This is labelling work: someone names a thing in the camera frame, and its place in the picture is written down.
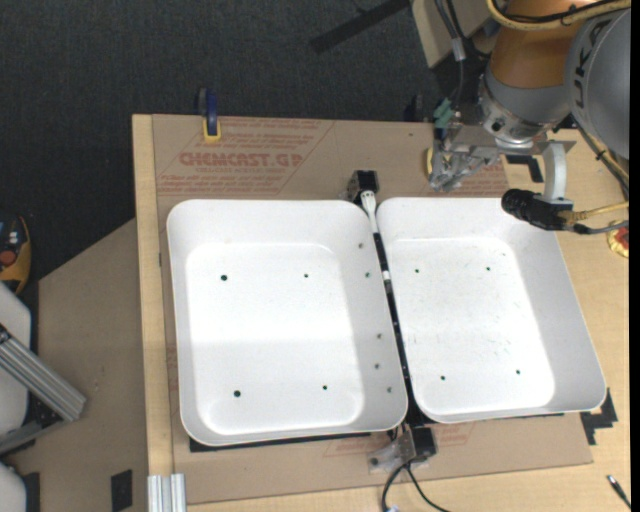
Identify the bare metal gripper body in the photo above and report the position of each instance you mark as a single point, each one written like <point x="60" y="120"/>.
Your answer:
<point x="472" y="140"/>

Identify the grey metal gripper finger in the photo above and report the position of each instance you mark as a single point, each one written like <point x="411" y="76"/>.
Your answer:
<point x="464" y="172"/>
<point x="440" y="172"/>

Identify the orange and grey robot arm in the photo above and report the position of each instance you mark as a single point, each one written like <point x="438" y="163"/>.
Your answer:
<point x="540" y="55"/>

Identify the thin black and white rod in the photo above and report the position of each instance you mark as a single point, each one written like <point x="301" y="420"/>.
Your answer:
<point x="387" y="280"/>

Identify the white plastic tray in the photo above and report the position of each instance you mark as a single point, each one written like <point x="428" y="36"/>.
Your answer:
<point x="475" y="310"/>
<point x="275" y="325"/>

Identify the brown cardboard board red print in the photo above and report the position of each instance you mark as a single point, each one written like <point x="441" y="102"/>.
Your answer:
<point x="280" y="165"/>

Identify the black cylinder on white bracket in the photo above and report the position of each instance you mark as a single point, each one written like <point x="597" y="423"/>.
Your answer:
<point x="532" y="207"/>

